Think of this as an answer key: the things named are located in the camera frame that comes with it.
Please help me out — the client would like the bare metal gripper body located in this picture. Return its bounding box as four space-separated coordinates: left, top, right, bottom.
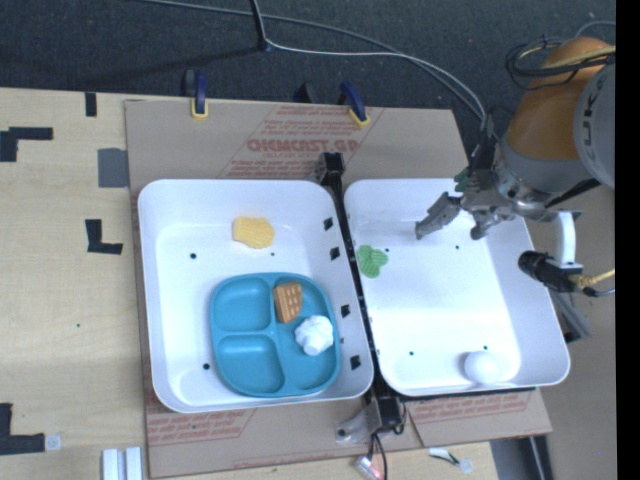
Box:
459 166 551 222

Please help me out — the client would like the green ridged leaf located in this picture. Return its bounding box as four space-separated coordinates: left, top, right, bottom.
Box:
356 244 390 279

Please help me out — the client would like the white plastic tray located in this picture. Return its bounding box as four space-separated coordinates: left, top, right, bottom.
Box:
137 178 375 414
343 177 571 398

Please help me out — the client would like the thin black rod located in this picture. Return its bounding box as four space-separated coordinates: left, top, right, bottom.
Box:
333 182 389 404

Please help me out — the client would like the white ball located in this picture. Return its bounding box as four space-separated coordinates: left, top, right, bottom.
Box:
463 351 501 385

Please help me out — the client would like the brown cardboard board red print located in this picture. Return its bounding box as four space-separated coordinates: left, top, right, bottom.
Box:
123 98 554 479

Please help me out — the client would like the white cauliflower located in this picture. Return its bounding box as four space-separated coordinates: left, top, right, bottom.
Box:
293 314 335 356

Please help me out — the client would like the orange waffle biscuit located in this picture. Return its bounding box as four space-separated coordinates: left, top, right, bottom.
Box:
272 281 304 325

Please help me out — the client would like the yellow ridged chip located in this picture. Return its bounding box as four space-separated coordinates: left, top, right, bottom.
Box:
231 216 276 250

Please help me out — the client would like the blue divided plate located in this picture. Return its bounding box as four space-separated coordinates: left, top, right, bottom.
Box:
209 272 342 398

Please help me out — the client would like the black cylinder on white bracket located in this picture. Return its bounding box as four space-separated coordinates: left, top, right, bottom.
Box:
517 210 584 293

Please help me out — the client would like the black block with thin wires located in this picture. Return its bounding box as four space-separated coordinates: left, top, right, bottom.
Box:
318 151 346 187
373 393 407 434

